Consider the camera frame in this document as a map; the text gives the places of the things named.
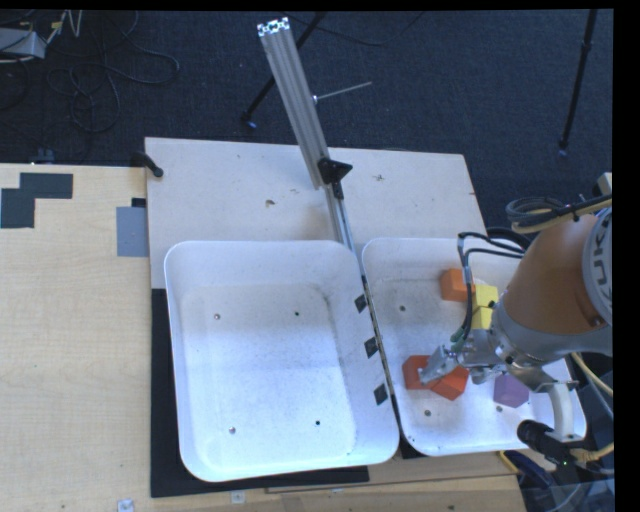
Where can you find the yellow cube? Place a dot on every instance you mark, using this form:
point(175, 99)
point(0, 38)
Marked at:
point(486, 295)
point(482, 318)

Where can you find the white plastic tray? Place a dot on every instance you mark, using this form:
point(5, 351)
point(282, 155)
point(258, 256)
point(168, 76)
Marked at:
point(270, 365)
point(430, 430)

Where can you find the orange cube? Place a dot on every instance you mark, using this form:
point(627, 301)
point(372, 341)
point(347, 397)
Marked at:
point(454, 286)

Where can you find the purple block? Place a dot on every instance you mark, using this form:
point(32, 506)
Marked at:
point(510, 392)

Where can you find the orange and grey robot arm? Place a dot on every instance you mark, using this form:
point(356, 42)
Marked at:
point(550, 285)

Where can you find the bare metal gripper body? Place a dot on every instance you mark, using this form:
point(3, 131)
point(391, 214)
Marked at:
point(480, 350)

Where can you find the red-orange block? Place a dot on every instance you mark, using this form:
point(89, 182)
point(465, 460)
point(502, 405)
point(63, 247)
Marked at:
point(412, 372)
point(451, 384)

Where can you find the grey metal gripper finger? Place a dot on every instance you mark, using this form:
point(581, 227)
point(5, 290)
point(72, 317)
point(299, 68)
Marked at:
point(436, 364)
point(487, 374)

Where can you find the black cylinder on white bracket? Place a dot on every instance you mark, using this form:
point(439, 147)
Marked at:
point(542, 440)

